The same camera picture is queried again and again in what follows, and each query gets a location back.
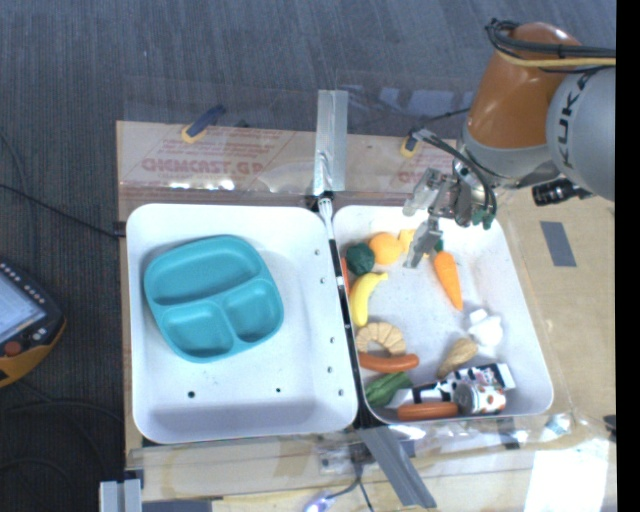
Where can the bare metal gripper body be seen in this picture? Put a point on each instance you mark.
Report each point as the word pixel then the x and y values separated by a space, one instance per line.
pixel 462 197

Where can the tan toy croissant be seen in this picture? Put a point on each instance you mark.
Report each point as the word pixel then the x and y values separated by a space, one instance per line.
pixel 387 334

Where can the white can with coloured dots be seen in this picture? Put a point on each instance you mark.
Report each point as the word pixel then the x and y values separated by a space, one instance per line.
pixel 482 399

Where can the tan cone-shaped toy bread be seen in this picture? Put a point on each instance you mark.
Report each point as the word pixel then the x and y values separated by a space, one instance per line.
pixel 457 356

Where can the black and white carton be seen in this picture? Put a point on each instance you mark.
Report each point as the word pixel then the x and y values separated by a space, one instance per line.
pixel 487 376

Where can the black cylinder on white bracket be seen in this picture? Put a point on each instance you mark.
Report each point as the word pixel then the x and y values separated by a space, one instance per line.
pixel 552 191

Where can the brown cardboard board red print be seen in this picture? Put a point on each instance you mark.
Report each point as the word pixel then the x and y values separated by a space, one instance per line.
pixel 210 165

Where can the white plastic tray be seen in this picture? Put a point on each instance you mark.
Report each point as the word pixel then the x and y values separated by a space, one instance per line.
pixel 425 320
pixel 240 400

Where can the yellow banana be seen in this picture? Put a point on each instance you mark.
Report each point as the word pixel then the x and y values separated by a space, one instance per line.
pixel 361 297

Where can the yellow toy cheese wedge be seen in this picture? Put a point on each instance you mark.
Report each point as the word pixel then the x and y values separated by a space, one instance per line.
pixel 406 239

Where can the small white bottle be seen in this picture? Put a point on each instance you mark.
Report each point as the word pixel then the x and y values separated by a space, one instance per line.
pixel 486 327

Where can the green toy cucumber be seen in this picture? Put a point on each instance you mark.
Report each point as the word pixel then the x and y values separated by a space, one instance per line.
pixel 386 389

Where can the orange toy fruit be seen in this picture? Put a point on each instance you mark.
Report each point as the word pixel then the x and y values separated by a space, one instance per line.
pixel 385 248

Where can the green toy broccoli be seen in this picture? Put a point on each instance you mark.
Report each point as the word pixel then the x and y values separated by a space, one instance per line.
pixel 360 258

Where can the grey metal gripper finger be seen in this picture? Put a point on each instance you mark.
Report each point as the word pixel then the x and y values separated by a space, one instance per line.
pixel 424 192
pixel 422 245

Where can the blue divided plate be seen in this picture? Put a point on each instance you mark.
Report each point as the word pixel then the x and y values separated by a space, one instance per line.
pixel 210 295

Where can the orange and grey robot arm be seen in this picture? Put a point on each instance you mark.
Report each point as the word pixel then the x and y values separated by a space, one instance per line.
pixel 510 95

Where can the orange toy sausage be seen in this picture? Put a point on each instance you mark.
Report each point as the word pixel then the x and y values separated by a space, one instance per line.
pixel 427 411
pixel 387 362

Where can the slender red toy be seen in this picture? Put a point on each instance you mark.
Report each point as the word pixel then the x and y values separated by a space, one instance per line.
pixel 345 277

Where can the orange toy carrot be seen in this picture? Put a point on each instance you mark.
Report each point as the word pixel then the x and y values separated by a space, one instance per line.
pixel 448 277

